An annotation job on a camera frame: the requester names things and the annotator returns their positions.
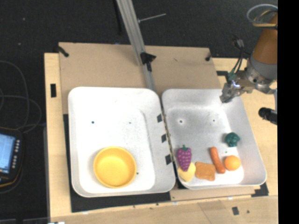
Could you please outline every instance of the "black fabric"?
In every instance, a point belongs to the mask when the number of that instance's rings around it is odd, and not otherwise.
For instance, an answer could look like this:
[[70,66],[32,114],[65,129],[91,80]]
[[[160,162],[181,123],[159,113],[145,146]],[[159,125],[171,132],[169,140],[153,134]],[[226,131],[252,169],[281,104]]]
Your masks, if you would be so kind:
[[[251,7],[278,0],[132,0],[146,45],[209,47],[213,57],[237,57],[231,36],[243,39],[251,52],[261,30],[246,20]],[[0,60],[16,64],[24,73],[31,99],[45,117],[45,52],[57,52],[58,42],[129,44],[113,0],[0,0]],[[24,95],[18,72],[0,63],[0,89],[5,95]],[[22,125],[26,106],[22,100],[5,99],[0,126]],[[32,105],[30,123],[37,119]],[[17,187],[0,194],[0,219],[47,216],[43,127],[25,135],[26,157]]]
[[170,193],[127,195],[127,196],[108,196],[108,197],[82,197],[78,195],[71,184],[71,162],[70,162],[70,143],[69,143],[69,116],[64,114],[64,132],[67,152],[67,161],[70,180],[70,195],[72,212],[102,209],[117,206],[139,205],[146,203],[160,203],[170,201]]

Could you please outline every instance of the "black clamp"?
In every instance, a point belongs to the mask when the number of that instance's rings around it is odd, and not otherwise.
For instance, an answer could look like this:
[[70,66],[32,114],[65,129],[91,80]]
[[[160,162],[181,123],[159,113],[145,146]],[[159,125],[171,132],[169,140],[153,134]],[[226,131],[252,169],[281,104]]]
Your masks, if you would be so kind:
[[140,54],[142,64],[147,66],[148,71],[152,71],[151,62],[156,58],[156,56],[143,52]]

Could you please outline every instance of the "yellow bowl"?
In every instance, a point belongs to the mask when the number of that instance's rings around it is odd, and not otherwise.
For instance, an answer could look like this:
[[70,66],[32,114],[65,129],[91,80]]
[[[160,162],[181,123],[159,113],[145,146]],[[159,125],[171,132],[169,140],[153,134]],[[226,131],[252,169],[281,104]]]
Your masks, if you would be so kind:
[[137,165],[132,154],[126,149],[106,147],[96,155],[93,171],[103,185],[122,188],[134,180]]

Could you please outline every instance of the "toy orange fruit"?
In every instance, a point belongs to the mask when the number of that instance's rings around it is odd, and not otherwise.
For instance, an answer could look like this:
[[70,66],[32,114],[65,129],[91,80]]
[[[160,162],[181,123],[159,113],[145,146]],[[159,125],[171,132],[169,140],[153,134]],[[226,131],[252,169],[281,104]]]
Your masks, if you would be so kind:
[[237,170],[241,165],[241,161],[237,156],[228,156],[224,161],[224,166],[229,171]]

